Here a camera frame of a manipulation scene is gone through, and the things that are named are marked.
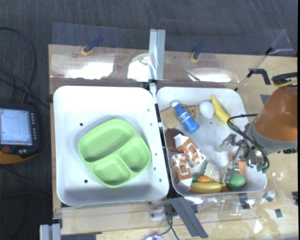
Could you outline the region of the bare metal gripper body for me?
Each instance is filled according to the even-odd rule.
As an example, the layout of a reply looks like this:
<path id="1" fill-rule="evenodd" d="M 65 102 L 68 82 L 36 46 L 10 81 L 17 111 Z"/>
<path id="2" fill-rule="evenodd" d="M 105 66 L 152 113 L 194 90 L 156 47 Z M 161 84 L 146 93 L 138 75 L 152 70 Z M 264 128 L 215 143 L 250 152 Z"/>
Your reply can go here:
<path id="1" fill-rule="evenodd" d="M 256 168 L 264 165 L 263 154 L 245 139 L 238 142 L 235 160 L 244 162 L 249 168 Z"/>

